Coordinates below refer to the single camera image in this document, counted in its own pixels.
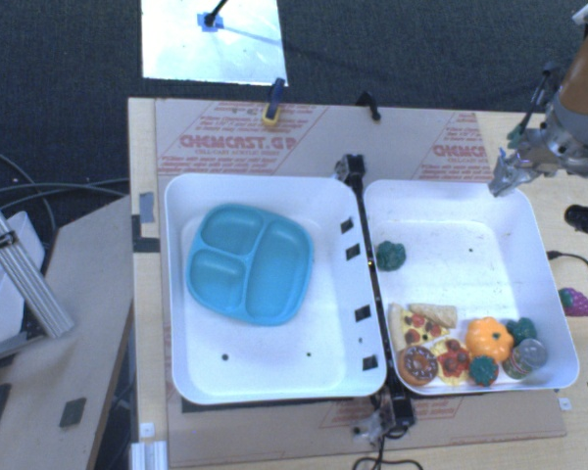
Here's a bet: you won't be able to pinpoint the blue divided plate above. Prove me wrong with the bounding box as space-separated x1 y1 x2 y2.
185 203 316 328

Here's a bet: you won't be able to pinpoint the brown sprinkled doughnut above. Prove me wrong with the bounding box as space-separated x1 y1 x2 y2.
397 344 440 388

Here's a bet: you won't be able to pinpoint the small green labelled can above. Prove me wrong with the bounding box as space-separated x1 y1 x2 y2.
501 338 550 381

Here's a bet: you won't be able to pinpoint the white plastic tray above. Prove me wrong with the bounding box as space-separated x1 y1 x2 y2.
163 172 389 406
363 178 581 396

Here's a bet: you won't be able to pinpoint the red strawberry with green top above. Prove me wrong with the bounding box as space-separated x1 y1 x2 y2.
467 354 500 388

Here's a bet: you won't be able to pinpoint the purple grapes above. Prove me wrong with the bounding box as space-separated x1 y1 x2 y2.
558 287 588 318

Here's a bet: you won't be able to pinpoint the pizza slice with red toppings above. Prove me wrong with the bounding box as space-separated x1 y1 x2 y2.
387 303 450 353

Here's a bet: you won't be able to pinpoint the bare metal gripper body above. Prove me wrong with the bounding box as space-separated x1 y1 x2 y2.
514 124 588 179

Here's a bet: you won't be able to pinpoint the thin black rod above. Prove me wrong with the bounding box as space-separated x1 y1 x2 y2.
351 173 401 403

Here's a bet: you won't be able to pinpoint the brown cardboard board red print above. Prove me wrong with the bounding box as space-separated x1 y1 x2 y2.
154 98 568 455

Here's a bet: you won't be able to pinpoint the yellow pizza piece red toppings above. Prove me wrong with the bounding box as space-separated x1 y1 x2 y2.
430 338 473 388

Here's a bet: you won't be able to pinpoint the green broccoli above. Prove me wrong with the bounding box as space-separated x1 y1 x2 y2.
375 240 408 272
506 316 539 348

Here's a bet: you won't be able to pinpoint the orange pumpkin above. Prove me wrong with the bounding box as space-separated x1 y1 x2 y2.
465 316 515 363

